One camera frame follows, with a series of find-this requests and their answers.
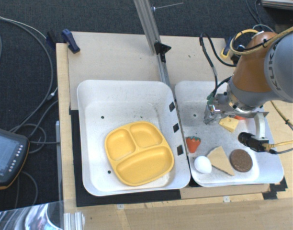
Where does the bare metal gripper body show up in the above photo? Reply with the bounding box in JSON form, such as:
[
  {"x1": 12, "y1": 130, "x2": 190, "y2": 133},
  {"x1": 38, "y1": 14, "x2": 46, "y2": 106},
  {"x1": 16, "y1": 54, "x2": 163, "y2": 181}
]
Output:
[{"x1": 205, "y1": 92, "x2": 262, "y2": 118}]

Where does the yellow cheese wedge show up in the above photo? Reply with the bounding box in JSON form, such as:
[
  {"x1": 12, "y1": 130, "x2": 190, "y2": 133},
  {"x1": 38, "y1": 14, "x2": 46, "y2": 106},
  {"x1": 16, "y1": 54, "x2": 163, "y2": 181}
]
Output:
[{"x1": 218, "y1": 116, "x2": 240, "y2": 133}]

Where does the white plastic tray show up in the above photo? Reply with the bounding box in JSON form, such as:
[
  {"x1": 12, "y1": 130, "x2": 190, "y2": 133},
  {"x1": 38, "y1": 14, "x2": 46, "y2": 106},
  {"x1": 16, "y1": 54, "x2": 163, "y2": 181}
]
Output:
[
  {"x1": 174, "y1": 80, "x2": 285, "y2": 188},
  {"x1": 76, "y1": 79, "x2": 192, "y2": 197}
]

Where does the red toy strawberry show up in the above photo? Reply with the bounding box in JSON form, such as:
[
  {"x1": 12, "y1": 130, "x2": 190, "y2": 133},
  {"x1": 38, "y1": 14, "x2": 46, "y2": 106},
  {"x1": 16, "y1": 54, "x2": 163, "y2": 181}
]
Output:
[{"x1": 185, "y1": 136, "x2": 202, "y2": 154}]

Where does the beige triangular bread slice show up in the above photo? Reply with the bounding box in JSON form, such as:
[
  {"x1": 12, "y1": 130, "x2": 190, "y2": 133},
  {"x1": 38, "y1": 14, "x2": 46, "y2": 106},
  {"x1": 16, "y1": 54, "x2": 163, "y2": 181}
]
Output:
[{"x1": 206, "y1": 145, "x2": 236, "y2": 177}]

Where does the white toy egg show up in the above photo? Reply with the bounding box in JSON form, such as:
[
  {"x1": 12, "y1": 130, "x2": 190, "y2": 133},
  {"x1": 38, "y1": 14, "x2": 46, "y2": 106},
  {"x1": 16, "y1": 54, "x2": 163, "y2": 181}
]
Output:
[{"x1": 193, "y1": 155, "x2": 213, "y2": 174}]

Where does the brown round biscuit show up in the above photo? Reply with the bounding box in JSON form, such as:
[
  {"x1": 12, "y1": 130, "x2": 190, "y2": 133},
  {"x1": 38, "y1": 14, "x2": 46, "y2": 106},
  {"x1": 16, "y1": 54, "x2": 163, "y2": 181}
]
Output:
[{"x1": 229, "y1": 149, "x2": 254, "y2": 173}]

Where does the yellow divided plate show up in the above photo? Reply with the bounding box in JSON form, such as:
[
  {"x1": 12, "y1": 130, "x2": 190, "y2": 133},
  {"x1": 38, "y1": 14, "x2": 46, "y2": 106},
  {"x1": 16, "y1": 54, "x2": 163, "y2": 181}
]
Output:
[{"x1": 104, "y1": 121, "x2": 175, "y2": 187}]

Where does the pale wood board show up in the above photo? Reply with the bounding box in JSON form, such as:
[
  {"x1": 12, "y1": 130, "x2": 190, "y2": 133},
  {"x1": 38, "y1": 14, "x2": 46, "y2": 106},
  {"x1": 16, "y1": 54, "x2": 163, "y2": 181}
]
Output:
[{"x1": 67, "y1": 31, "x2": 293, "y2": 200}]

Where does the black cylinder on white bracket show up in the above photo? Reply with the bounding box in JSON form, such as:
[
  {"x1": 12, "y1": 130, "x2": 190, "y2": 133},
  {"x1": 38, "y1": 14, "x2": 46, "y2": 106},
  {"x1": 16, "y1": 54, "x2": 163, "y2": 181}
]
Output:
[{"x1": 237, "y1": 113, "x2": 270, "y2": 153}]

